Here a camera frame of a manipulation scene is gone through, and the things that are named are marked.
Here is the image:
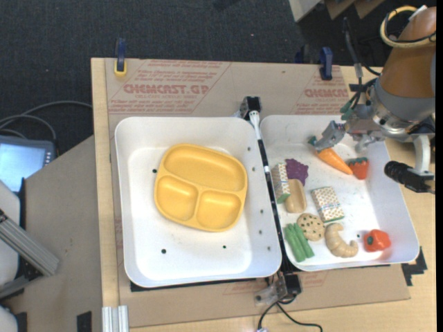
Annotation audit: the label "red bell pepper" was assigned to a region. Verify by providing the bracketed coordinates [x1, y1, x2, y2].
[363, 229, 392, 253]

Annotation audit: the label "green asparagus bundle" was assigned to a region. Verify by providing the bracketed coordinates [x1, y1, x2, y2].
[283, 222, 316, 264]

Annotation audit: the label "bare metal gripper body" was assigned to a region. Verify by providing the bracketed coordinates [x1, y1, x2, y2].
[344, 102, 418, 142]

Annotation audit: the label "orange carrot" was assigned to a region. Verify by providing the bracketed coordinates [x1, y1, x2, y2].
[307, 136, 354, 176]

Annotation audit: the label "white plastic tray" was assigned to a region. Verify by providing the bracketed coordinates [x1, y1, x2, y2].
[258, 113, 421, 273]
[114, 116, 283, 288]

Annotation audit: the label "tan bread roll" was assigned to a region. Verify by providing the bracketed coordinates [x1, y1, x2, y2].
[284, 178, 308, 214]

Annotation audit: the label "chocolate chip biscuit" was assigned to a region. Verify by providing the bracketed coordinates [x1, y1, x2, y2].
[296, 212, 327, 242]

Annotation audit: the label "yellow divided plate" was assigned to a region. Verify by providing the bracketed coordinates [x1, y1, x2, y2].
[153, 142, 249, 233]

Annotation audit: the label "white and green carton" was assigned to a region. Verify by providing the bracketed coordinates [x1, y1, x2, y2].
[310, 186, 346, 224]
[270, 162, 292, 205]

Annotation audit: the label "black cylinder on white bracket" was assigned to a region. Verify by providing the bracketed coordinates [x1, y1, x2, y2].
[383, 133, 435, 195]

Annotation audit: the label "thin black and white rod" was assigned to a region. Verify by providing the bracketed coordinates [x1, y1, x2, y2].
[248, 110, 284, 273]

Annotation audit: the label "brown cardboard board red print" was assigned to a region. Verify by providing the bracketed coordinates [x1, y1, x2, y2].
[103, 57, 412, 329]

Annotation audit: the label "black block with thin wires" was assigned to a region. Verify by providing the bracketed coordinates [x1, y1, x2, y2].
[237, 95, 262, 119]
[254, 273, 302, 306]

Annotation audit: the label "beige croissant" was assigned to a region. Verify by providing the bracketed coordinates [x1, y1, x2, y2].
[324, 222, 360, 259]

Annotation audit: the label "purple grapes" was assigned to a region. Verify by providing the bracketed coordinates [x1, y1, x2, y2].
[284, 158, 309, 187]

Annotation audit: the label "red strawberry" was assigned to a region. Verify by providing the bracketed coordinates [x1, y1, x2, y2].
[347, 156, 370, 181]

